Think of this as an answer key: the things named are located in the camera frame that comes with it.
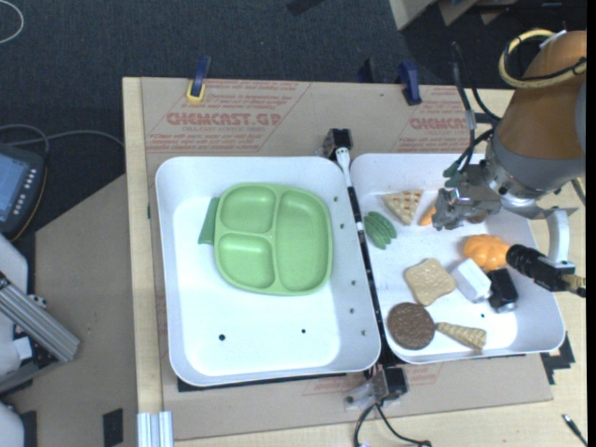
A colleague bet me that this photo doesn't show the brown cardboard board red print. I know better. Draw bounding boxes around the brown cardboard board red print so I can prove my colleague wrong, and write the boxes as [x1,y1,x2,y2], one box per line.
[139,77,555,441]

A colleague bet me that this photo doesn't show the black cylinder on white bracket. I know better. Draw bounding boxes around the black cylinder on white bracket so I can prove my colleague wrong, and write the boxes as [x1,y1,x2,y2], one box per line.
[501,196,581,293]

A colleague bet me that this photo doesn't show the white carton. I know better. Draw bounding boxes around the white carton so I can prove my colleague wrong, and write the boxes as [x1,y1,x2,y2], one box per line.
[450,258,493,304]

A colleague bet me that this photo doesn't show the green pea pods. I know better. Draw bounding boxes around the green pea pods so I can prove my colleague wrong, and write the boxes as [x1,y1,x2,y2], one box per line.
[362,210,399,251]

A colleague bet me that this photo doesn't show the black box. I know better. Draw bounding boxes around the black box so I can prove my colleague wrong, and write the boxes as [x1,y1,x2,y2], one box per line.
[486,267,520,315]

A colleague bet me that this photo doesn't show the beige toast slice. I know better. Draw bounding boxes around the beige toast slice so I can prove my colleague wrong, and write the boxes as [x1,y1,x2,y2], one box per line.
[403,257,457,307]

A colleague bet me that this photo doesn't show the white plastic tray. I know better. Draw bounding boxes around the white plastic tray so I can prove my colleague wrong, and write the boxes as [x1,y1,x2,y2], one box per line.
[348,152,567,365]
[155,156,382,387]

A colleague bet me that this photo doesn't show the brown round biscuit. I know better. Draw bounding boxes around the brown round biscuit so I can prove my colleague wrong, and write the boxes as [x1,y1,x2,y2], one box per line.
[386,302,436,352]

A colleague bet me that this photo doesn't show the orange bread roll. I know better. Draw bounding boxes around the orange bread roll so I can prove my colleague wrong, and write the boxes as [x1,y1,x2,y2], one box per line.
[463,234,512,272]

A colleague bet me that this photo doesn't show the beige waffle cone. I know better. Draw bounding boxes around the beige waffle cone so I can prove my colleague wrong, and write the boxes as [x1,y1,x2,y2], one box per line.
[436,321,487,354]

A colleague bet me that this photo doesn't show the thin black and white rod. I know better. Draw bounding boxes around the thin black and white rod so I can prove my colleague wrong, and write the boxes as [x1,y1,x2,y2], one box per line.
[335,148,388,368]

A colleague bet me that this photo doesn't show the green divided plate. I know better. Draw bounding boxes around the green divided plate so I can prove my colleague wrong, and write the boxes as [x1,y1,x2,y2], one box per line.
[197,183,334,297]

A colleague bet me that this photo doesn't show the black block with thin wires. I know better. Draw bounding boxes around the black block with thin wires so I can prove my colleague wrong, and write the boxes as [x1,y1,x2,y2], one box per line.
[344,365,410,412]
[319,128,353,158]

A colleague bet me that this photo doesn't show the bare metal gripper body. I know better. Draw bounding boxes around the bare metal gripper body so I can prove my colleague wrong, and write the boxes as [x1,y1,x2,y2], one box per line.
[440,156,554,222]

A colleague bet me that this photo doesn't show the beige lattice pie slice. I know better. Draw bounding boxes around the beige lattice pie slice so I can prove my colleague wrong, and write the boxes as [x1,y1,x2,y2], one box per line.
[381,188,424,226]

